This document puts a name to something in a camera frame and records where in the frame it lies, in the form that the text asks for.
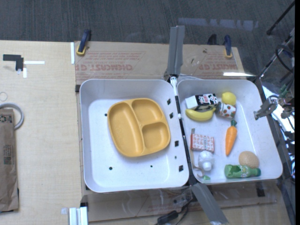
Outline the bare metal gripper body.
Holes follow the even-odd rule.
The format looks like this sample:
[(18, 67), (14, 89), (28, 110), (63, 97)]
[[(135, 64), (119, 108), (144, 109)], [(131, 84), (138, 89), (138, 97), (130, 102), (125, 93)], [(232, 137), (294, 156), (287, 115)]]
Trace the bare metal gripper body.
[(277, 100), (278, 104), (281, 105), (283, 110), (286, 113), (292, 113), (294, 111), (294, 98), (293, 97), (288, 97), (288, 98), (279, 98)]

